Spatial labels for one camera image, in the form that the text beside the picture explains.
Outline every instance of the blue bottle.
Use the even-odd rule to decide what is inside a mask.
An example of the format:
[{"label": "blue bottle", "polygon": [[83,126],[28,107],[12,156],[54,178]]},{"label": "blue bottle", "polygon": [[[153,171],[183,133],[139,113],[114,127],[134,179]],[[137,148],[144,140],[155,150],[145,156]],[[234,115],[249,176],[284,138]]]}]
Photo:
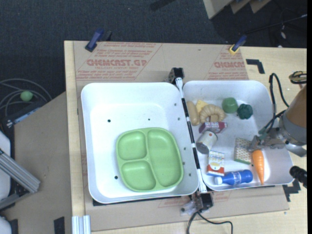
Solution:
[{"label": "blue bottle", "polygon": [[229,185],[238,185],[241,183],[249,183],[253,179],[253,174],[250,170],[244,170],[239,172],[230,172],[223,177],[217,176],[214,178],[214,183],[216,185],[221,185],[222,183]]}]

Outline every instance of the toy carrot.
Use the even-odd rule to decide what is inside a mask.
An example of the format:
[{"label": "toy carrot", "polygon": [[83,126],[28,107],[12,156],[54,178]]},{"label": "toy carrot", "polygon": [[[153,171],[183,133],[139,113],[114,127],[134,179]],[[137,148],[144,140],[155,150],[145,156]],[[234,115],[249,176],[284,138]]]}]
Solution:
[{"label": "toy carrot", "polygon": [[253,151],[253,165],[257,171],[261,185],[264,184],[264,157],[261,150]]}]

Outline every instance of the green divided plate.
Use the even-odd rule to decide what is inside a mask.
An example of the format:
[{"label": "green divided plate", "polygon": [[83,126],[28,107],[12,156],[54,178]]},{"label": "green divided plate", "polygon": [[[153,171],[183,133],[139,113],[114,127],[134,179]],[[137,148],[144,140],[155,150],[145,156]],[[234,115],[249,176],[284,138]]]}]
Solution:
[{"label": "green divided plate", "polygon": [[183,165],[174,136],[163,128],[141,128],[121,134],[117,162],[125,185],[136,192],[164,190],[183,178]]}]

